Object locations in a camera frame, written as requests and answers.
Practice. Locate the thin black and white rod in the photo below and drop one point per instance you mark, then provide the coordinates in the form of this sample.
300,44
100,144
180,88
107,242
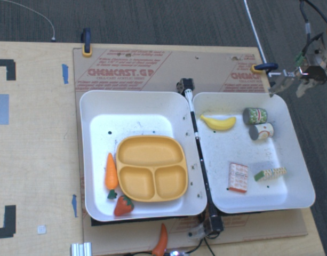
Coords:
199,145

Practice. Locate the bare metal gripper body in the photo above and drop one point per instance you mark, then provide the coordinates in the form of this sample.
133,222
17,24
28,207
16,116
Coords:
316,73

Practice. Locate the orange and white carton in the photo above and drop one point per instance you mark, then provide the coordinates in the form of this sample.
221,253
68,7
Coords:
238,177

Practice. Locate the white plastic tray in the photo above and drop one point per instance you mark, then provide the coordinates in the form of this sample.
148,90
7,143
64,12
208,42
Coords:
259,201
99,111

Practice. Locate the green patterned can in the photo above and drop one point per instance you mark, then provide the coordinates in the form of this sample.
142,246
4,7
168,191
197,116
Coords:
256,115

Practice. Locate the red strawberry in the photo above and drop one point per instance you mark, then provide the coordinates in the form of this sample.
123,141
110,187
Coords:
123,207

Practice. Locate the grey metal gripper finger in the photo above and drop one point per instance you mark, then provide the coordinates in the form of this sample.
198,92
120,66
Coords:
282,85
304,88

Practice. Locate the brown cardboard board red print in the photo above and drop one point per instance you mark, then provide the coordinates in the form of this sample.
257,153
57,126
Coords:
206,68

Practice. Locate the white can orange print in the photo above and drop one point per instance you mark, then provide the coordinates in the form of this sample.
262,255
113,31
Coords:
263,131

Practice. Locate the orange carrot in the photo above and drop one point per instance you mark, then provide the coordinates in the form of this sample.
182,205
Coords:
111,173

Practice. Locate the yellow banana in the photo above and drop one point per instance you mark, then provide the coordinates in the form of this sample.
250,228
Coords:
219,123

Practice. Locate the yellow divided plate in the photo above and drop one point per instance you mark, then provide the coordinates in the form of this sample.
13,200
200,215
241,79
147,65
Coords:
150,151

